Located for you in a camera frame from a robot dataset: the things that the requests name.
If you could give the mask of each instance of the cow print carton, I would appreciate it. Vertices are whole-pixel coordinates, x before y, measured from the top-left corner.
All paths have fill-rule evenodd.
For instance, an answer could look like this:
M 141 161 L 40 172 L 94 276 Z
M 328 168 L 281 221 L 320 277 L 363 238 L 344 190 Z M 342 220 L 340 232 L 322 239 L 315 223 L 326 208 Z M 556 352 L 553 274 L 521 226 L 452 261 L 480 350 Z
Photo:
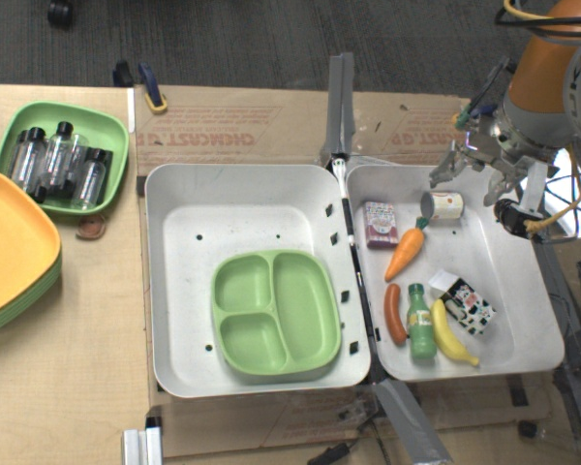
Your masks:
M 440 293 L 445 309 L 469 334 L 482 334 L 495 317 L 495 309 L 469 283 L 440 269 L 428 284 Z

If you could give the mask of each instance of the bottle label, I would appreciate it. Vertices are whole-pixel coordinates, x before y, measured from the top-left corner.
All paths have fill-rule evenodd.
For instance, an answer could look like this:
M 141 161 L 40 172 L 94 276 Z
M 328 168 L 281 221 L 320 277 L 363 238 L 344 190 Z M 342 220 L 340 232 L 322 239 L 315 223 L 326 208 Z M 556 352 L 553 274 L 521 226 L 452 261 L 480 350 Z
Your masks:
M 429 310 L 415 310 L 409 314 L 409 327 L 412 326 L 431 326 L 433 324 L 430 318 Z

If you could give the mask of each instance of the wooden surface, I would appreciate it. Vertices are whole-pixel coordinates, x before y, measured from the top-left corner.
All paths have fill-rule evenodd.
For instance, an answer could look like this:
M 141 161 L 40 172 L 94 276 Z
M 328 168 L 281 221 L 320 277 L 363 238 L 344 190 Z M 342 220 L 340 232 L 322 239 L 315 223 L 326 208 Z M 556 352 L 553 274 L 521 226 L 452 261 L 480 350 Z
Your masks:
M 194 102 L 203 94 L 214 99 L 210 89 L 183 91 Z M 0 138 L 15 111 L 37 100 L 98 109 L 128 125 L 125 90 L 0 85 Z M 106 212 L 106 234 L 82 241 L 76 238 L 76 220 L 54 218 L 63 243 L 62 276 L 37 303 L 0 329 L 0 464 L 120 463 L 122 431 L 144 425 L 150 372 L 135 137 L 131 141 L 123 185 Z M 550 379 L 545 374 L 542 386 L 550 398 L 548 417 L 567 432 L 564 403 Z M 437 415 L 446 408 L 438 395 L 432 404 Z M 439 434 L 457 464 L 581 463 L 567 452 L 520 442 L 514 421 L 442 429 Z M 400 441 L 386 429 L 383 440 L 392 463 L 411 464 Z M 300 464 L 325 447 L 256 449 L 167 462 Z M 385 463 L 371 435 L 345 460 L 341 463 Z

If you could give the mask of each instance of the green bottle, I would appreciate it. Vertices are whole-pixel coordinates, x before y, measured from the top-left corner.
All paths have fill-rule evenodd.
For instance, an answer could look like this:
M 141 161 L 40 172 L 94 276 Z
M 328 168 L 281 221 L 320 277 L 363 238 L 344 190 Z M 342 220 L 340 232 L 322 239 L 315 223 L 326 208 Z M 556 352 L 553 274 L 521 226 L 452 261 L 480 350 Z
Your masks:
M 411 355 L 413 358 L 433 358 L 437 354 L 437 345 L 430 310 L 424 301 L 424 287 L 418 283 L 409 285 L 409 299 L 407 332 L 411 339 Z

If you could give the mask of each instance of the white plastic tray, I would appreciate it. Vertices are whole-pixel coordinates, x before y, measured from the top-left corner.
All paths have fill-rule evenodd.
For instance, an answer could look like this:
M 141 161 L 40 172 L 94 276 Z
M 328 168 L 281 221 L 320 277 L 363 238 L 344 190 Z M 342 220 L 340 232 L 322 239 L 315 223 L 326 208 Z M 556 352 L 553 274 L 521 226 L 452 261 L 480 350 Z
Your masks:
M 386 283 L 383 275 L 392 250 L 366 246 L 363 207 L 367 201 L 391 202 L 399 235 L 420 216 L 422 194 L 430 190 L 431 167 L 358 166 L 349 172 L 347 186 L 361 268 L 370 299 L 373 323 L 379 329 L 379 358 L 385 370 L 403 381 L 422 381 L 489 374 L 550 370 L 564 357 L 564 341 L 537 264 L 532 243 L 508 234 L 497 223 L 492 207 L 482 204 L 492 169 L 466 170 L 438 190 L 457 191 L 465 200 L 458 221 L 431 222 L 419 255 L 393 282 L 401 287 L 401 318 L 409 308 L 408 286 L 424 284 L 430 306 L 435 295 L 428 280 L 440 268 L 464 278 L 497 310 L 484 334 L 472 336 L 453 319 L 450 326 L 469 351 L 480 358 L 478 367 L 452 361 L 438 353 L 434 360 L 411 358 L 405 346 L 393 343 L 383 316 Z
M 344 388 L 364 379 L 368 341 L 333 175 L 306 165 L 170 164 L 149 174 L 145 194 L 153 364 L 162 388 L 198 398 Z M 332 244 L 335 233 L 338 241 Z M 323 263 L 343 326 L 341 349 L 329 365 L 280 379 L 233 370 L 217 344 L 211 311 L 211 280 L 218 264 L 241 253 L 273 249 L 302 250 Z M 346 301 L 344 291 L 349 292 Z

